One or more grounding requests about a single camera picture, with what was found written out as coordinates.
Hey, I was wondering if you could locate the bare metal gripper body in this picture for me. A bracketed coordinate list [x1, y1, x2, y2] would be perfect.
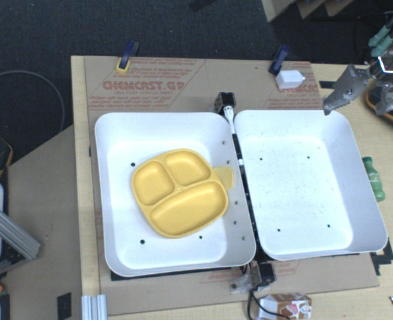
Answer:
[369, 31, 393, 81]

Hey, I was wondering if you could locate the small white box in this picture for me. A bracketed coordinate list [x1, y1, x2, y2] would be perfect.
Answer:
[275, 70, 306, 90]

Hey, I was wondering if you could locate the green plastic bottle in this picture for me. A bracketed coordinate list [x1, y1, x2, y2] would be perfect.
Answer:
[362, 156, 386, 203]

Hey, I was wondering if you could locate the white plastic tray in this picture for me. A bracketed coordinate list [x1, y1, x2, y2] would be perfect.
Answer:
[94, 111, 257, 277]
[232, 109, 389, 261]

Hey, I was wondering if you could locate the thin black and white rod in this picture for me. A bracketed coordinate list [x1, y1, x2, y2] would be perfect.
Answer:
[223, 106, 261, 263]

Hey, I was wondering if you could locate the brown cardboard board red print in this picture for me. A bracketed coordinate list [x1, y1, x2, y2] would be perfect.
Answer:
[83, 55, 380, 316]

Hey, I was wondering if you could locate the yellow divided plate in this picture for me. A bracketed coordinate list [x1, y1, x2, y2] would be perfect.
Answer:
[131, 148, 229, 239]

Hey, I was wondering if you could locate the brown and white carton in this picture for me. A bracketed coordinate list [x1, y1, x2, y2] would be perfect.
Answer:
[257, 293, 312, 320]

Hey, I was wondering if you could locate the black block with thin wires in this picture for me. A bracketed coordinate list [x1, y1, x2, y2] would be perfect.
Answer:
[215, 91, 236, 113]
[257, 261, 277, 285]

